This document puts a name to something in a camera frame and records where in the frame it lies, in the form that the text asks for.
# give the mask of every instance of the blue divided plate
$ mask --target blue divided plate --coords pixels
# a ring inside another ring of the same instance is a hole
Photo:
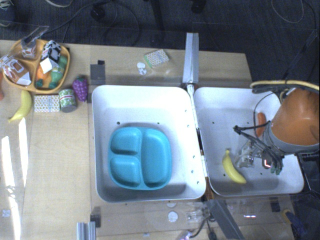
[[[147,127],[123,127],[113,132],[108,146],[108,171],[120,187],[158,190],[172,173],[172,156],[167,136]]]

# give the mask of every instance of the orange object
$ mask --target orange object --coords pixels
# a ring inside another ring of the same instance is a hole
[[[279,140],[289,144],[318,144],[319,95],[300,88],[292,91],[274,116],[271,130]]]
[[[263,124],[265,124],[265,123],[267,122],[267,119],[266,119],[266,116],[265,116],[264,113],[259,112],[258,115],[257,115],[257,117],[258,117],[258,125],[259,125],[259,126],[260,126],[260,125],[263,125]],[[258,138],[259,138],[260,136],[262,136],[262,134],[264,133],[265,129],[266,129],[265,126],[264,126],[264,127],[259,127],[259,128],[257,128],[257,129],[255,129],[255,133],[256,133],[256,135],[257,135]]]
[[[4,75],[2,72],[0,72],[0,101],[2,101],[4,99],[4,94],[1,90],[1,81],[2,81],[2,78],[4,78]]]
[[[36,70],[36,82],[35,82],[36,87],[42,87],[44,85],[44,81],[48,78],[48,76],[49,76],[49,72],[44,73],[44,70],[39,64]]]

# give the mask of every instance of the white tray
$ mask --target white tray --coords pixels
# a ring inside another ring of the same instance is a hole
[[[253,94],[251,89],[202,87],[194,94],[202,145],[212,189],[221,196],[265,196],[295,194],[302,191],[304,178],[297,157],[287,155],[283,159],[280,175],[262,167],[262,160],[255,158],[254,167],[238,170],[246,178],[246,184],[232,182],[226,175],[222,159],[230,149],[231,159],[247,139],[234,132],[233,127],[253,126],[253,111],[258,101],[268,93]],[[276,95],[266,97],[257,107],[272,120],[280,107]]]
[[[102,85],[92,94],[96,190],[106,202],[187,200],[206,189],[190,97],[178,87]],[[172,176],[158,190],[117,186],[108,172],[108,143],[122,127],[151,127],[169,139]]]

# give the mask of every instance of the metal bar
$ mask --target metal bar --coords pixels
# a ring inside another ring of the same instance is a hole
[[[187,33],[183,68],[183,84],[199,82],[199,34]]]
[[[206,205],[227,239],[245,239],[223,200],[212,199]]]
[[[78,222],[76,224],[76,239],[77,240],[96,240],[96,223]]]

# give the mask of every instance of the wire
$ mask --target wire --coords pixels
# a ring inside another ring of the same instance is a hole
[[[253,89],[252,91],[254,91],[254,93],[259,93],[259,91],[260,92],[270,91],[270,86],[282,86],[283,89],[285,89],[285,87],[306,88],[310,91],[313,91],[319,94],[319,85],[306,82],[306,81],[300,81],[300,80],[263,80],[263,81],[255,81],[250,84],[250,87]]]
[[[134,43],[131,45],[131,46],[134,46],[134,45],[138,42],[138,40],[139,40],[139,38],[140,38],[140,36],[141,36],[141,29],[140,29],[140,24],[139,24],[138,18],[136,17],[136,15],[135,15],[128,7],[126,7],[126,6],[124,6],[124,5],[120,4],[120,3],[114,2],[114,1],[112,1],[112,0],[96,0],[96,1],[90,2],[90,3],[82,6],[80,9],[78,9],[78,10],[75,12],[75,14],[74,14],[70,19],[68,19],[67,21],[65,21],[65,22],[62,23],[61,25],[55,27],[54,29],[51,29],[51,30],[46,31],[45,33],[43,33],[43,35],[49,34],[49,33],[51,33],[51,32],[54,32],[54,31],[62,28],[62,27],[65,26],[66,24],[69,24],[68,27],[66,28],[65,32],[64,32],[63,41],[62,41],[62,42],[64,42],[64,41],[65,41],[65,38],[66,38],[66,35],[67,35],[67,31],[69,30],[71,21],[72,21],[83,9],[85,9],[85,8],[87,8],[87,7],[90,7],[90,6],[94,6],[94,5],[98,4],[98,3],[102,3],[102,4],[113,3],[113,4],[117,5],[117,6],[121,6],[122,8],[125,8],[127,11],[129,11],[129,12],[133,15],[133,17],[134,17],[134,19],[135,19],[135,21],[136,21],[136,23],[137,23],[137,28],[138,28],[137,38],[135,39]],[[117,17],[118,17],[118,10],[116,10],[116,15],[115,15],[112,23],[107,27],[108,29],[110,29],[110,28],[113,26],[113,24],[116,22]]]
[[[210,225],[209,225],[209,220],[208,220],[208,219],[206,219],[206,225],[208,226],[209,231],[210,231],[210,232],[213,232],[212,229],[211,229],[211,227],[210,227]]]
[[[68,24],[69,22],[71,22],[83,9],[85,9],[85,8],[87,8],[87,7],[89,7],[89,6],[93,6],[93,5],[97,4],[97,3],[111,3],[111,2],[112,2],[111,0],[96,0],[96,1],[90,2],[90,3],[82,6],[79,10],[77,10],[77,11],[75,12],[75,14],[74,14],[70,19],[68,19],[67,21],[65,21],[65,22],[62,23],[61,25],[55,27],[54,29],[51,29],[51,30],[45,32],[44,35],[45,35],[45,34],[48,34],[48,33],[51,33],[51,32],[53,32],[53,31],[56,31],[56,30],[58,30],[58,29],[60,29],[60,28],[62,28],[64,25],[66,25],[66,24]]]
[[[201,224],[200,224],[200,227],[199,227],[199,229],[198,229],[198,231],[195,233],[195,234],[193,234],[193,235],[191,235],[191,236],[189,236],[189,238],[195,238],[197,235],[199,235],[199,233],[201,232],[201,230],[203,229],[203,227],[204,227],[204,225],[205,225],[205,223],[206,223],[206,220],[208,219],[208,217],[206,217],[202,222],[201,222]]]
[[[291,21],[291,20],[288,20],[288,19],[284,18],[284,17],[276,10],[276,8],[275,8],[275,6],[274,6],[274,0],[271,0],[271,6],[272,6],[272,9],[274,10],[274,12],[275,12],[281,19],[283,19],[285,22],[292,23],[292,24],[299,23],[299,22],[303,19],[304,15],[305,15],[305,8],[304,8],[304,4],[303,4],[303,1],[302,1],[302,0],[300,0],[300,4],[301,4],[301,17],[300,17],[298,20],[296,20],[296,21]]]

